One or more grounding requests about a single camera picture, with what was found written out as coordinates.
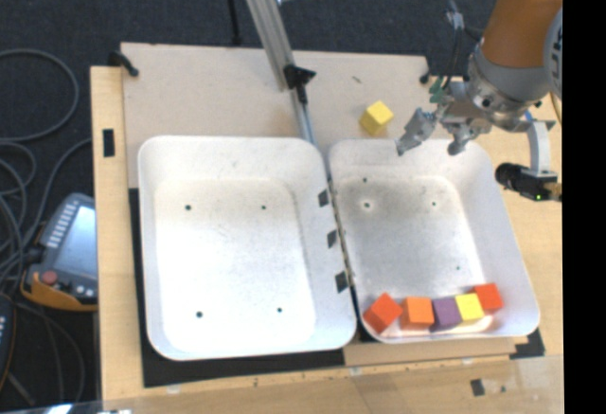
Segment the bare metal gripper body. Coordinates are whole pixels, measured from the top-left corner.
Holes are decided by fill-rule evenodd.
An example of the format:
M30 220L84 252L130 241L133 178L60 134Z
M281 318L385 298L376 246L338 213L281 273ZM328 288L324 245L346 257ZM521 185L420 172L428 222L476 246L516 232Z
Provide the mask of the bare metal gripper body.
M437 88L437 120L449 133L517 132L533 99L516 99L487 81L450 81Z

